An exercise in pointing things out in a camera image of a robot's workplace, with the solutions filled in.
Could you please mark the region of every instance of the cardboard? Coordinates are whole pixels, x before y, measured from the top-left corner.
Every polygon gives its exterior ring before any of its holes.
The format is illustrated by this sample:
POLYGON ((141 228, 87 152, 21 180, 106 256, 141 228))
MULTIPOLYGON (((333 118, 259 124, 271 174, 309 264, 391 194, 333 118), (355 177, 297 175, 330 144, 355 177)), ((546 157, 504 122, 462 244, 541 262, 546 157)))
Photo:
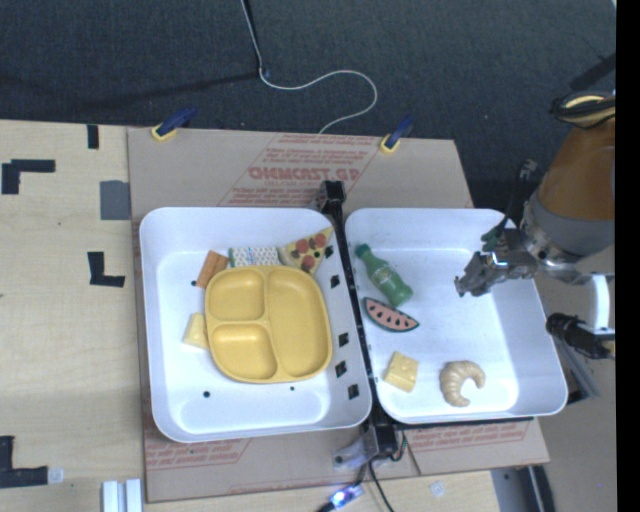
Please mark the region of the cardboard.
MULTIPOLYGON (((178 130, 157 142, 150 128, 128 129, 134 275, 144 407, 147 501, 349 483, 332 453, 359 428, 312 434, 180 444, 150 414, 138 228, 164 206, 313 205, 323 180, 341 180, 345 216, 364 207, 472 207, 455 144, 403 139, 391 155, 380 139, 336 135, 178 130)), ((379 478, 406 478, 549 460, 536 419, 433 426, 406 432, 408 455, 379 478)))

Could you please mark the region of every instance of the blue clamp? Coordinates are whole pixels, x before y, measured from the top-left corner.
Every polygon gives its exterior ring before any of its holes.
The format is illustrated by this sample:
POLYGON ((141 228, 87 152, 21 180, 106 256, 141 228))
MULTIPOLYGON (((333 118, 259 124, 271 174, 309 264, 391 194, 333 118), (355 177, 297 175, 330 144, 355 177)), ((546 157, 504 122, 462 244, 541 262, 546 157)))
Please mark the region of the blue clamp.
POLYGON ((391 154, 400 143, 400 137, 406 137, 413 130, 413 117, 409 114, 404 116, 398 127, 384 139, 380 141, 380 149, 383 153, 391 154))
POLYGON ((151 135, 158 142, 164 142, 176 134, 176 128, 188 126, 197 113, 197 108, 182 108, 171 115, 164 123, 152 128, 151 135))

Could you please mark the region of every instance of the green bottle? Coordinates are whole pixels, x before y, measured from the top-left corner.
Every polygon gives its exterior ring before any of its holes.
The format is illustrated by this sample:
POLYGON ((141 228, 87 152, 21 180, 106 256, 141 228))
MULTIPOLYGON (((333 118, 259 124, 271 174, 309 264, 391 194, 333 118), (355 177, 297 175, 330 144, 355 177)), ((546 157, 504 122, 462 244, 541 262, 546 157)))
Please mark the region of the green bottle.
POLYGON ((366 265, 371 282, 385 294, 392 306, 398 307, 411 298, 413 290, 391 268, 388 261, 374 256, 367 244, 356 248, 356 256, 366 265))

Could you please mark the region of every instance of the yellow plate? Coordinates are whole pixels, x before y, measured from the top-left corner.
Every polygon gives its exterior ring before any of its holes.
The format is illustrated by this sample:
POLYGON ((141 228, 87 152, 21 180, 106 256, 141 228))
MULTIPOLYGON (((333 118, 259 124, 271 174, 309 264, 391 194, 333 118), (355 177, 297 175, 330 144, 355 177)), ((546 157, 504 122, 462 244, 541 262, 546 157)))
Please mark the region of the yellow plate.
POLYGON ((205 317, 213 359, 232 379, 308 379, 331 360, 324 297, 302 270, 279 265, 223 270, 207 285, 205 317))

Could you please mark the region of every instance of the toy watermelon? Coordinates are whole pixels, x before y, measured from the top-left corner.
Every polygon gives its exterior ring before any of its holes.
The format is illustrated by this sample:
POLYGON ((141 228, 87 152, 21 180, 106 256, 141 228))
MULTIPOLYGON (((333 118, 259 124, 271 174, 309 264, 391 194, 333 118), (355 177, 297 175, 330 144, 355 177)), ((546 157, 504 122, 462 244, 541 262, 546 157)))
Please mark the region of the toy watermelon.
POLYGON ((371 320, 389 331, 407 332, 420 325, 414 318, 399 309, 370 297, 365 297, 364 308, 371 320))

